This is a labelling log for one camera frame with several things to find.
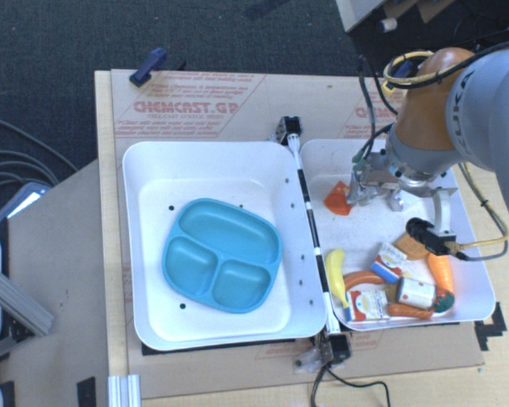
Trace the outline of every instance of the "white tray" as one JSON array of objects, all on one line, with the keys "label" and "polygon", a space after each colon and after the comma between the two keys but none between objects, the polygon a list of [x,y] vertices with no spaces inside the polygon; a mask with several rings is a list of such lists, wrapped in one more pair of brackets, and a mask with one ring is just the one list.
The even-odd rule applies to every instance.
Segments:
[{"label": "white tray", "polygon": [[[326,321],[319,273],[292,154],[274,142],[140,142],[123,158],[134,325],[150,348],[310,337]],[[247,314],[197,303],[166,282],[161,258],[181,208],[197,198],[243,206],[282,238],[266,301]]]},{"label": "white tray", "polygon": [[[342,248],[345,251],[345,262],[342,267],[344,274],[357,270],[369,270],[380,245],[399,238],[405,232],[406,222],[411,217],[433,222],[434,207],[431,198],[411,198],[414,203],[402,212],[392,211],[383,197],[373,199],[366,206],[355,206],[348,216],[335,215],[324,206],[324,199],[338,181],[350,183],[351,159],[364,143],[365,140],[350,139],[311,140],[301,149],[322,256],[326,257],[335,248]],[[375,149],[379,150],[382,147],[382,141],[377,141]],[[452,171],[449,171],[445,178],[438,178],[431,184],[434,188],[439,186],[456,187]],[[458,191],[450,198],[450,212],[450,227],[456,233],[457,241],[459,243],[475,241]],[[475,248],[467,251],[472,256],[478,256],[475,252]],[[393,317],[390,320],[378,322],[347,322],[343,306],[336,298],[333,298],[334,313],[344,325],[358,331],[477,321],[492,315],[495,295],[484,263],[460,261],[454,257],[450,257],[450,262],[455,288],[455,304],[443,314],[434,314],[429,321]],[[433,282],[425,264],[418,261],[411,262],[407,270],[419,280]],[[382,287],[370,285],[359,289],[362,288]]]}]

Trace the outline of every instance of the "wooden table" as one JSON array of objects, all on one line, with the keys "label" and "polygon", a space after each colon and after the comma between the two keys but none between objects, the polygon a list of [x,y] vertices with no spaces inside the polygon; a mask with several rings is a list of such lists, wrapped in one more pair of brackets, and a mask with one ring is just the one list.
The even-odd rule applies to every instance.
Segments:
[{"label": "wooden table", "polygon": [[[105,277],[106,316],[108,330],[109,374],[126,376],[129,372],[126,348],[126,322],[120,254],[120,228],[117,194],[117,169],[111,76],[108,71],[95,74],[98,125],[98,163],[102,204],[103,260]],[[473,174],[485,197],[509,225],[509,215],[493,174],[473,168]],[[468,191],[465,181],[455,173],[462,197],[477,239],[497,236],[497,230],[478,202]],[[487,248],[487,254],[498,251]],[[482,367],[413,374],[387,375],[384,380],[393,405],[471,405],[509,406],[509,251],[499,259],[487,262],[496,300],[501,304],[506,331],[502,337],[489,339]],[[354,382],[370,382],[366,379]],[[312,384],[290,384],[220,393],[203,393],[181,397],[148,399],[144,406],[307,406]],[[335,381],[323,382],[317,392],[317,404],[385,405],[381,387],[355,389]]]}]

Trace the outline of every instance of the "white machine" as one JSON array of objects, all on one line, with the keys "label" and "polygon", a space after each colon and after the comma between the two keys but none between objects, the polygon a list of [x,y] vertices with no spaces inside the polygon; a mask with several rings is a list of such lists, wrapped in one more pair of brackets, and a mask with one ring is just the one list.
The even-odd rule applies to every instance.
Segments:
[{"label": "white machine", "polygon": [[[420,65],[413,77],[393,76],[415,59]],[[411,219],[407,231],[433,253],[467,259],[449,226],[446,201],[454,189],[429,184],[452,165],[470,162],[495,172],[509,211],[509,42],[477,54],[458,47],[404,54],[390,62],[384,77],[408,92],[387,129],[385,149],[370,152],[374,132],[353,159],[348,202],[363,205],[386,195],[399,210],[406,194],[432,197],[436,224]]]}]

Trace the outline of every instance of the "orange carrot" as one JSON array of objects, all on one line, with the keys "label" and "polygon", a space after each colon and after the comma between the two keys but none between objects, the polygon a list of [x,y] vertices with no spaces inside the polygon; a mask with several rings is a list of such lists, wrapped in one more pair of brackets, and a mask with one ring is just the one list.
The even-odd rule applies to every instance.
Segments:
[{"label": "orange carrot", "polygon": [[421,320],[429,320],[433,315],[433,309],[419,309],[409,304],[389,303],[387,313],[390,316],[410,316],[412,318],[420,318]]},{"label": "orange carrot", "polygon": [[432,271],[435,284],[454,294],[449,257],[446,254],[438,256],[430,252],[428,254],[428,268]]},{"label": "orange carrot", "polygon": [[371,270],[353,271],[352,273],[343,276],[343,280],[347,291],[356,285],[361,285],[362,283],[375,283],[379,285],[385,283],[385,280],[380,275]]}]

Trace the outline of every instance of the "small box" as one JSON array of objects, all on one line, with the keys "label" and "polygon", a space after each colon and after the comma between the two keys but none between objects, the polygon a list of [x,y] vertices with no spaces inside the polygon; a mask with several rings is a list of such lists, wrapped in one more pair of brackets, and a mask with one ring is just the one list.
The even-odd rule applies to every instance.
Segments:
[{"label": "small box", "polygon": [[406,259],[406,254],[392,244],[384,243],[370,269],[394,285],[403,274],[402,265]]},{"label": "small box", "polygon": [[347,321],[380,321],[387,320],[389,301],[385,291],[348,291],[349,307],[345,310]]}]

